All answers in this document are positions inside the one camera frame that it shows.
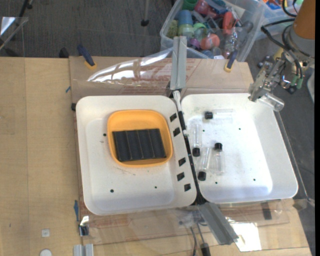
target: black cap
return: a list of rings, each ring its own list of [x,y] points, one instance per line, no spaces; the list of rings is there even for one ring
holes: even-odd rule
[[[214,118],[214,114],[212,112],[207,111],[204,113],[204,119],[212,119],[212,118]]]
[[[200,156],[200,148],[194,147],[194,148],[192,149],[192,155],[193,155],[194,157],[199,157],[199,156]]]
[[[214,150],[222,151],[222,144],[221,143],[214,144]]]
[[[207,176],[207,174],[204,171],[199,171],[198,180],[203,182],[206,180],[206,176]]]

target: black rectangular object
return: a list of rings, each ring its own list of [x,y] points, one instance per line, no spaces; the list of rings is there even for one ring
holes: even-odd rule
[[[120,162],[167,157],[159,129],[113,131],[112,135]]]

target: white plastic tray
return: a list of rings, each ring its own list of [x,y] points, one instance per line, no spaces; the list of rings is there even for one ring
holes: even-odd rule
[[[120,110],[154,110],[168,124],[173,156],[163,165],[132,168],[116,163],[110,153],[107,120]],[[176,105],[165,96],[88,96],[76,105],[84,203],[96,215],[120,214],[191,205],[196,188]],[[173,136],[173,130],[180,133]],[[185,163],[179,166],[179,160]],[[184,173],[178,181],[177,175]]]
[[[246,93],[192,94],[182,99],[187,127],[201,123],[203,146],[222,143],[225,153],[225,173],[219,176],[208,172],[206,180],[199,181],[200,191],[209,202],[286,199],[298,191],[274,112],[249,101],[248,96]],[[232,120],[204,119],[206,111],[227,109],[235,111]]]

